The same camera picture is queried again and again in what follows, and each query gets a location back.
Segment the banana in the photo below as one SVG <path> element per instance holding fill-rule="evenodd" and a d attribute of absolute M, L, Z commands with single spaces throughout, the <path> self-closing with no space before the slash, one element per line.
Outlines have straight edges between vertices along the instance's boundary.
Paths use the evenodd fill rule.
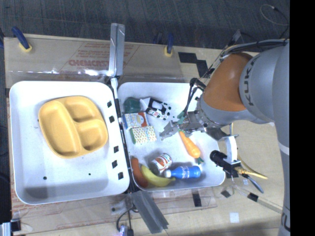
<path fill-rule="evenodd" d="M 158 177 L 150 171 L 150 169 L 144 165 L 141 165 L 141 172 L 144 176 L 144 178 L 151 184 L 158 186 L 158 187 L 164 187 L 167 186 L 170 182 L 174 181 L 175 178 L 165 178 L 165 177 Z"/>

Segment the white bottle cap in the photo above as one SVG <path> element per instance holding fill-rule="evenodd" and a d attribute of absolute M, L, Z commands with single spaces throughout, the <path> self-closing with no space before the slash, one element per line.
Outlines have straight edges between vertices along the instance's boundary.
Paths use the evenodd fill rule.
<path fill-rule="evenodd" d="M 164 171 L 164 176 L 167 177 L 167 178 L 171 177 L 172 176 L 171 171 L 170 170 Z"/>

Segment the yellow divided tray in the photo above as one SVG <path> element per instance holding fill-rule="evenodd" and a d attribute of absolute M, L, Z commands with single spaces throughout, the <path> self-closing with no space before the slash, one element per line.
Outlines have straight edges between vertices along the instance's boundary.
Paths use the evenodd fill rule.
<path fill-rule="evenodd" d="M 59 157 L 74 158 L 103 147 L 108 131 L 97 106 L 84 96 L 45 103 L 38 120 L 49 148 Z"/>

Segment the plastic water bottle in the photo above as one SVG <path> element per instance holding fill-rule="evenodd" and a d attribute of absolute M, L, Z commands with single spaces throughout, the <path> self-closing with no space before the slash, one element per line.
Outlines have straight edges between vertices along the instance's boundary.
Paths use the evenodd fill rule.
<path fill-rule="evenodd" d="M 180 166 L 174 170 L 166 170 L 164 171 L 165 177 L 175 177 L 178 179 L 185 178 L 198 178 L 201 175 L 201 170 L 198 166 Z"/>

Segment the gray carpet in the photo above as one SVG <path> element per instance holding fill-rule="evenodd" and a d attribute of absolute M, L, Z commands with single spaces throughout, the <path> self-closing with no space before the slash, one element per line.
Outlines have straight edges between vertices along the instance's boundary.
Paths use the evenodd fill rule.
<path fill-rule="evenodd" d="M 152 43 L 161 32 L 166 43 L 172 32 L 174 45 L 216 49 L 238 29 L 242 42 L 289 38 L 290 30 L 290 0 L 0 0 L 0 13 L 6 36 L 17 26 L 25 33 L 108 40 L 110 24 L 120 23 L 128 42 Z M 0 223 L 10 220 L 5 105 L 0 49 Z"/>

